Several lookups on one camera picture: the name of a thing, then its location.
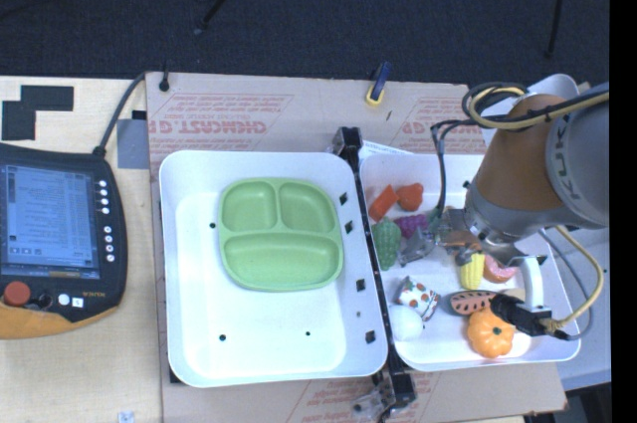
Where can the purple grapes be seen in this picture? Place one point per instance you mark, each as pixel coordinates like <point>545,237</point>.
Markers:
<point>412,224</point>

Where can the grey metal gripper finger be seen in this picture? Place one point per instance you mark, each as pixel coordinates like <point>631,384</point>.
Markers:
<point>469,257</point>
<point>417,249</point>

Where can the green toy vegetable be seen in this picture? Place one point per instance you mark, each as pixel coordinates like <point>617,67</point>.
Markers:
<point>386,242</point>

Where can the white patterned carton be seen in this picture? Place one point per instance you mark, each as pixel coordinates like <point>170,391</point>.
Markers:
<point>418,299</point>

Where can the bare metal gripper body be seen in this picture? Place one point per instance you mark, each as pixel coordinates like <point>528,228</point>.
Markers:
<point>460,232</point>

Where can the black block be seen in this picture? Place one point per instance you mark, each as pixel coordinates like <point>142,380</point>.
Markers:
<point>348,140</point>
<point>398,388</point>

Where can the white plastic tray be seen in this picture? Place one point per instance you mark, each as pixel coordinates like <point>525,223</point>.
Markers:
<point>278,326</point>
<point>448,346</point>

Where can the orange pumpkin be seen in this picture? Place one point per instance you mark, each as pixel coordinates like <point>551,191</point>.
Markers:
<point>490,336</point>

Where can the thin black rod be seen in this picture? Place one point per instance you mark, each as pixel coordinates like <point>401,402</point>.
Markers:
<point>374,262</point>

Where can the orange carrot piece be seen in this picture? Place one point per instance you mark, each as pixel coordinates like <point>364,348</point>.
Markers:
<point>382,203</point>

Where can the green divided plate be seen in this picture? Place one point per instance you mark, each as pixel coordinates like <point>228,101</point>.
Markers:
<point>281,257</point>

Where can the black cylinder on white bracket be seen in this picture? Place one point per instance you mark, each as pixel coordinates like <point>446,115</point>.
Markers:
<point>532,281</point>

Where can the red watermelon slice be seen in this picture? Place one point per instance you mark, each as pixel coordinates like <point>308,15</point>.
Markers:
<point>470,302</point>

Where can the brown cardboard board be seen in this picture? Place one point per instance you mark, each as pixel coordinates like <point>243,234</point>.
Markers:
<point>278,112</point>

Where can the white paper sheet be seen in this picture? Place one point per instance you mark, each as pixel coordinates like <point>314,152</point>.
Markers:
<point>385,148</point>

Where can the red toy pepper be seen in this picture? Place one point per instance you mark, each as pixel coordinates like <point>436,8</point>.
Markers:
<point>411,196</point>

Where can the white egg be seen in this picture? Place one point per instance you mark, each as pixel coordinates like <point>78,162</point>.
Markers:
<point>405,324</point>

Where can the pink doughnut piece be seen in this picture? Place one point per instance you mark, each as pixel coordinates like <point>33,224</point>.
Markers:
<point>497,273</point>

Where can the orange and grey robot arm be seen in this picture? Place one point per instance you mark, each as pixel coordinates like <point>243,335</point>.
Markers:
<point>527,162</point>

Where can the yellow corn cob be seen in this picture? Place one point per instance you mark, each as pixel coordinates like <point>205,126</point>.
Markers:
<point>472,273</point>

